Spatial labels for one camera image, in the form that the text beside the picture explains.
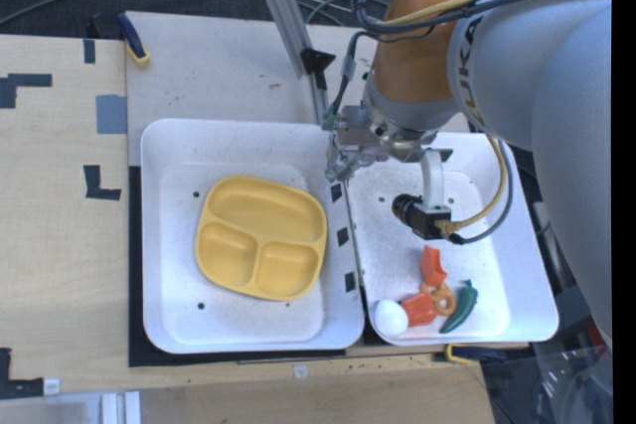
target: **white ball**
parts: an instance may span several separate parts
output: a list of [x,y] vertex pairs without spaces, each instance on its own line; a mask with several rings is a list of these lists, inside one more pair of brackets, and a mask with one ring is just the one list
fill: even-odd
[[408,329],[408,315],[396,301],[382,300],[376,304],[374,324],[381,336],[396,338]]

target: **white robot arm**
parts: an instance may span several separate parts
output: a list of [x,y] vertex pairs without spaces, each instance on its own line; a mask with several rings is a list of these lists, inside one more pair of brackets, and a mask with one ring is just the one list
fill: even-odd
[[[328,110],[327,177],[388,157],[421,161],[458,111],[531,151],[556,238],[611,348],[611,0],[392,0],[382,22],[358,2],[364,35],[380,42],[361,106],[339,111],[339,94]],[[348,79],[345,66],[343,90]]]

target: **white tray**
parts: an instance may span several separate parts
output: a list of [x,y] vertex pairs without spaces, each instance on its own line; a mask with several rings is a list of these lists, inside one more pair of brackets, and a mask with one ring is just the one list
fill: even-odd
[[[360,337],[364,310],[353,238],[344,190],[333,202],[324,176],[327,143],[328,135],[313,124],[163,119],[145,129],[143,319],[157,348],[168,353],[339,350]],[[218,179],[236,174],[297,187],[325,209],[329,233],[323,267],[318,283],[301,299],[250,297],[201,273],[195,257],[201,207]],[[339,245],[342,228],[350,239]]]
[[[452,149],[444,169],[444,199],[453,219],[464,219],[482,210],[495,195],[499,168],[484,135],[439,133],[433,148]],[[512,153],[507,150],[511,162]],[[475,342],[539,342],[557,330],[558,313],[533,232],[516,166],[513,164],[513,202],[506,220],[495,232],[475,243],[455,245],[445,240],[424,241],[392,212],[393,199],[402,194],[422,194],[417,164],[391,160],[361,169],[347,190],[370,316],[378,301],[399,301],[418,292],[419,268],[425,244],[441,251],[446,283],[454,290],[470,279],[479,291],[468,320],[448,334],[444,322],[409,328],[398,338],[381,337],[398,346]],[[462,229],[471,237],[484,231],[498,216],[498,207],[484,220]]]

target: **yellow plate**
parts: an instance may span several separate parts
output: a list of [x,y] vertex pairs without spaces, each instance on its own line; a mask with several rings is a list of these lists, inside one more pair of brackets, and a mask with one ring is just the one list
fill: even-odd
[[327,217],[308,193],[246,176],[210,189],[197,228],[197,262],[225,288],[288,301],[315,284],[327,244]]

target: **wooden table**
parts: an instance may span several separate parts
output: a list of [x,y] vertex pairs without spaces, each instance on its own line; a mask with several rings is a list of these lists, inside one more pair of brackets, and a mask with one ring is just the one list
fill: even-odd
[[[259,401],[271,422],[289,391],[298,396],[289,411],[316,398],[329,405],[307,414],[323,421],[358,408],[366,422],[427,412],[435,422],[492,422],[479,365],[435,362],[439,349],[355,345],[337,358],[129,367],[127,136],[99,133],[96,114],[98,97],[126,96],[126,59],[119,41],[0,37],[0,79],[51,76],[51,86],[15,81],[15,107],[0,108],[0,347],[12,349],[11,378],[55,378],[64,393],[143,389],[168,412],[184,390],[206,400],[205,385],[228,415],[253,415]],[[86,196],[93,165],[118,200]]]

